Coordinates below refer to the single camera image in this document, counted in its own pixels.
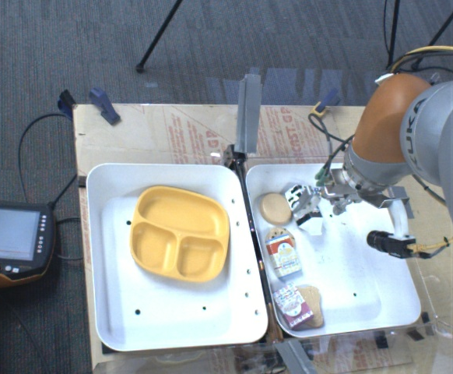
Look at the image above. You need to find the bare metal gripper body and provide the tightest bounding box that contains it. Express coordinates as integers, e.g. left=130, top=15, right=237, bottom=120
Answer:
left=319, top=168, right=388, bottom=215

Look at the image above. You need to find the plain tan round biscuit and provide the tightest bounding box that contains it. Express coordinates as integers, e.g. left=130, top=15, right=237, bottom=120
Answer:
left=258, top=192, right=293, bottom=226

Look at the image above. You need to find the red and white carton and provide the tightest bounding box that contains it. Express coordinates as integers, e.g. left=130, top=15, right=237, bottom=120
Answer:
left=265, top=234, right=304, bottom=279

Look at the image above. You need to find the white plastic tray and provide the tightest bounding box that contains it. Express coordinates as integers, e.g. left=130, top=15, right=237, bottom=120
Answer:
left=85, top=163, right=269, bottom=352
left=244, top=163, right=422, bottom=339

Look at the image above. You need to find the tan bread slice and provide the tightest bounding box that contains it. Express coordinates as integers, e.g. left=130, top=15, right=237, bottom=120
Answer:
left=294, top=284, right=325, bottom=330

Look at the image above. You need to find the dark red packet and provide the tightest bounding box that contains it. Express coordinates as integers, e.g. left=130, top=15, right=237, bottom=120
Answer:
left=272, top=284, right=315, bottom=331

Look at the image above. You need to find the yellow divided plate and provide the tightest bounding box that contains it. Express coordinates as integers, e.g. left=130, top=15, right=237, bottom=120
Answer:
left=128, top=185, right=231, bottom=284

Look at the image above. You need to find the brown cardboard board red print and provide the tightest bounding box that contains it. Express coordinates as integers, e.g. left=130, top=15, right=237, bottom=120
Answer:
left=72, top=103, right=453, bottom=374

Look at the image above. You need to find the black cylinder on white bracket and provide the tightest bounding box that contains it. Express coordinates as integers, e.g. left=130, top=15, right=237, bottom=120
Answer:
left=366, top=197, right=418, bottom=259

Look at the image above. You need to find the black block with thin wires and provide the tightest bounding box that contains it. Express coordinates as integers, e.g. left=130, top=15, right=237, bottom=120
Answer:
left=221, top=144, right=247, bottom=169

